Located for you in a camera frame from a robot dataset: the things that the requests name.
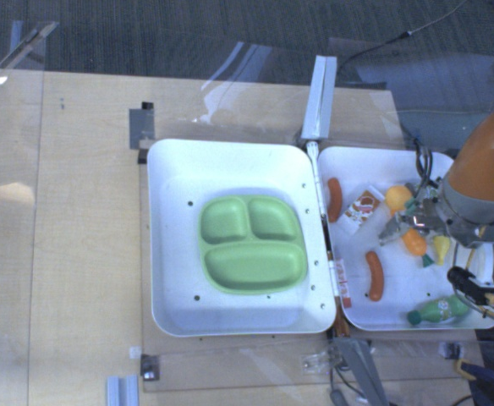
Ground orange toy carrot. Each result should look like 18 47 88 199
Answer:
400 227 436 269

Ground white plastic tray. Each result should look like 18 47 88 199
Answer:
146 137 338 337
316 145 494 332

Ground green plastic bottle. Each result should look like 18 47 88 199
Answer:
406 294 472 326

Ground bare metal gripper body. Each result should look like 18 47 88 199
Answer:
405 187 449 234

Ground yellow orange toy fruit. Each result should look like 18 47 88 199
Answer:
384 184 414 217

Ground orange toy sausage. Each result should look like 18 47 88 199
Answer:
327 177 344 224
365 250 386 303

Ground yellow toy pear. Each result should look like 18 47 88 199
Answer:
431 234 452 267

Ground white and red carton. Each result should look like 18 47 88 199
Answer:
341 185 387 236

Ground green divided plate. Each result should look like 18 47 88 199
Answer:
198 195 309 297

